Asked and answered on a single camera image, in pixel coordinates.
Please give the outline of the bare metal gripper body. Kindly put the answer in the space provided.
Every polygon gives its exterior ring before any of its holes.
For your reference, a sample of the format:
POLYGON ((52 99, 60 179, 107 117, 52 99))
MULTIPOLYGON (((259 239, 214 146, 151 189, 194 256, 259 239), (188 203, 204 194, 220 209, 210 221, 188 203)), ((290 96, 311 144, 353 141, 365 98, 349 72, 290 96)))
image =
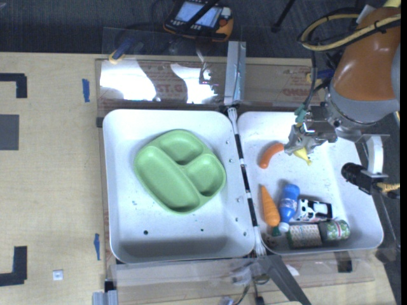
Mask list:
POLYGON ((336 142, 338 137, 329 123, 329 112, 324 105, 311 105, 305 109, 301 105, 294 112, 295 124, 289 134, 290 143, 324 143, 336 142))

